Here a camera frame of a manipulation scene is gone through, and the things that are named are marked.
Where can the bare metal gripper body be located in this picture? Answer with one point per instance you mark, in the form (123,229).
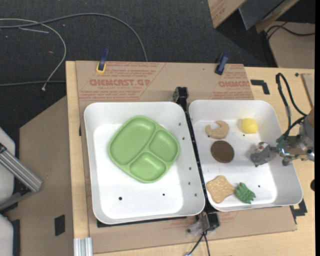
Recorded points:
(299,149)

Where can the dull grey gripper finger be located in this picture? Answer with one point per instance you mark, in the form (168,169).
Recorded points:
(263,156)

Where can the small red and white can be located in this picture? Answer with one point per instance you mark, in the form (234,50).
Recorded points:
(261,146)

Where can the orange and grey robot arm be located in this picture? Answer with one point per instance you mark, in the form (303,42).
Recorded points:
(311,119)

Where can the white plastic tray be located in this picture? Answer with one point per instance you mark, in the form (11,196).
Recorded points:
(140,200)
(240,172)

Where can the yellow toy lemon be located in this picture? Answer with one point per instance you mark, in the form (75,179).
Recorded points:
(249,125)

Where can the brown round toy biscuit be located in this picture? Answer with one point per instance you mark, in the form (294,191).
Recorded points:
(222,151)

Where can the green toy leafy vegetable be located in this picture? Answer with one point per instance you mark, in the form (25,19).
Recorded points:
(244,193)

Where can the tan toy croissant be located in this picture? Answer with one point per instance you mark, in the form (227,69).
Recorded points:
(218,132)

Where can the tan toy bread slice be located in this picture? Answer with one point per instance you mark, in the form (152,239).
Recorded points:
(219,189)

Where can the thin black rod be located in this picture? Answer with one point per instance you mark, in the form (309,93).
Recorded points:
(196,152)

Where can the green divided plate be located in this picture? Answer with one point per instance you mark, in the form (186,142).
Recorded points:
(140,145)

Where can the brown cardboard board red print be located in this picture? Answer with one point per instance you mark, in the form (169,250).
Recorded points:
(160,75)

